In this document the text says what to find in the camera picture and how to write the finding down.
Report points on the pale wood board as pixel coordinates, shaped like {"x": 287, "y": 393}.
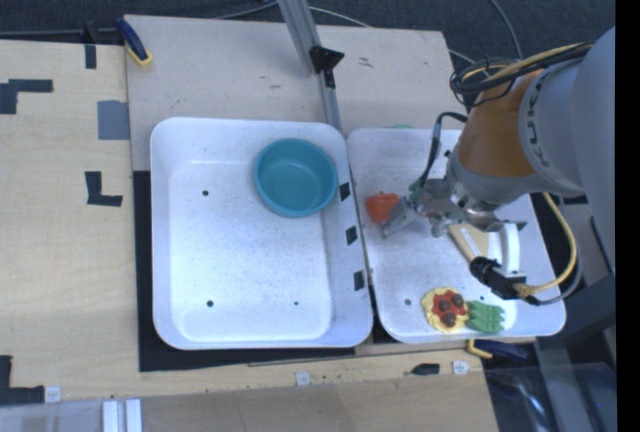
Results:
{"x": 225, "y": 70}

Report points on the yellow toy pizza slice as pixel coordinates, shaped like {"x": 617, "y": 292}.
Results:
{"x": 442, "y": 312}

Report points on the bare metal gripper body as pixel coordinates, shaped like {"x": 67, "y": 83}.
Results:
{"x": 440, "y": 200}

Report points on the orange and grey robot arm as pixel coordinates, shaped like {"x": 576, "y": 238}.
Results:
{"x": 560, "y": 120}

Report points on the orange toy tomato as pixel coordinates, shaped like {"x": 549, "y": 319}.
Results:
{"x": 376, "y": 207}

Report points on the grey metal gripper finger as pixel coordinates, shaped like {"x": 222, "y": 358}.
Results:
{"x": 441, "y": 226}
{"x": 400, "y": 220}

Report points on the green toy vegetable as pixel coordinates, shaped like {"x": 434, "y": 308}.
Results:
{"x": 486, "y": 317}

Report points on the black cylinder on white bracket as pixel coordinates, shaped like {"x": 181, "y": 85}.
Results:
{"x": 500, "y": 277}

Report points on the white plastic tray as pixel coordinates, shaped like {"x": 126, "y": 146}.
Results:
{"x": 240, "y": 250}
{"x": 415, "y": 260}

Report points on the blue bowl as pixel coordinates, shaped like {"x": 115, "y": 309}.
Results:
{"x": 295, "y": 180}

